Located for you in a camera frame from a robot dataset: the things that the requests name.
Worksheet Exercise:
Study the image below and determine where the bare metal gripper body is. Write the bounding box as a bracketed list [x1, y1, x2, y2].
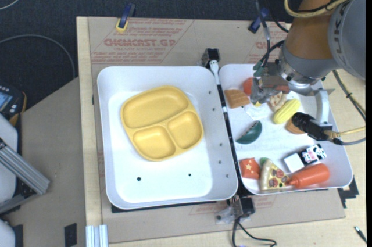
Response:
[252, 62, 320, 99]

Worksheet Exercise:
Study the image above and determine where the red toy tomato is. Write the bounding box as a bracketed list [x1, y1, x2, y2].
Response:
[242, 77, 255, 96]

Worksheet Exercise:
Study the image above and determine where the small toy pizza slice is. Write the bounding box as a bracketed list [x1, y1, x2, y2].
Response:
[267, 91, 288, 112]

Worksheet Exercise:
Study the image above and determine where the white toy fried egg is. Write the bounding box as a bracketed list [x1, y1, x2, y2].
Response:
[245, 102, 273, 121]

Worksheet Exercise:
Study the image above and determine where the orange toy waffle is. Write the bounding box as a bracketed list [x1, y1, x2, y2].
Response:
[223, 88, 251, 109]

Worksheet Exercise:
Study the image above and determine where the yellow toy corn cob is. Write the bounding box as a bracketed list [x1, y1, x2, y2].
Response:
[272, 98, 301, 125]

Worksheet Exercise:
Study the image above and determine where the thin black and white rod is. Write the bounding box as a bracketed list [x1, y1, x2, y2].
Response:
[209, 60, 242, 198]

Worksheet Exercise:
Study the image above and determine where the green toy watermelon slice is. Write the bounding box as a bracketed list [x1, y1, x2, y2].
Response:
[235, 120, 263, 145]

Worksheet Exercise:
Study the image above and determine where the orange toy bread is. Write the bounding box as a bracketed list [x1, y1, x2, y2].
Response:
[285, 117, 308, 135]

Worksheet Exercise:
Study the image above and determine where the white plastic tray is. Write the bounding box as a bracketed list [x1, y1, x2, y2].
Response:
[217, 63, 354, 196]
[96, 65, 239, 210]

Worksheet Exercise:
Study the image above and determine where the red packet with yellow star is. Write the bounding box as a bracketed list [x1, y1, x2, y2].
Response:
[239, 157, 262, 180]

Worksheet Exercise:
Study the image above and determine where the cow print milk carton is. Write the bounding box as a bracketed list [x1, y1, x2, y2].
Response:
[283, 144, 327, 174]

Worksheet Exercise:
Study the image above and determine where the large toy pizza slice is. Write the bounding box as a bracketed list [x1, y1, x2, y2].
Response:
[259, 157, 292, 192]

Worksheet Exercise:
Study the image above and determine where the orange toy bottle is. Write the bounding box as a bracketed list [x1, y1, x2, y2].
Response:
[285, 163, 331, 189]

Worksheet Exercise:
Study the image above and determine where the brown cardboard board red print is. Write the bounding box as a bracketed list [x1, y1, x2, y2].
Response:
[87, 16, 346, 244]

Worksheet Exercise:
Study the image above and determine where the yellow divided plate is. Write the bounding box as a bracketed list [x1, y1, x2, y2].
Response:
[120, 85, 205, 162]

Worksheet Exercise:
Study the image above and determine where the black pen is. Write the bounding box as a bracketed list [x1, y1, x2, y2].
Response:
[353, 226, 367, 243]

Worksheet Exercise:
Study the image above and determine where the black cylinder on white bracket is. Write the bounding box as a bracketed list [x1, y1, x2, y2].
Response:
[291, 88, 335, 141]

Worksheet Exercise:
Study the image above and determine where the black block with thin wires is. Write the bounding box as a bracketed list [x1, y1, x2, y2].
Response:
[199, 48, 221, 67]
[214, 196, 257, 225]

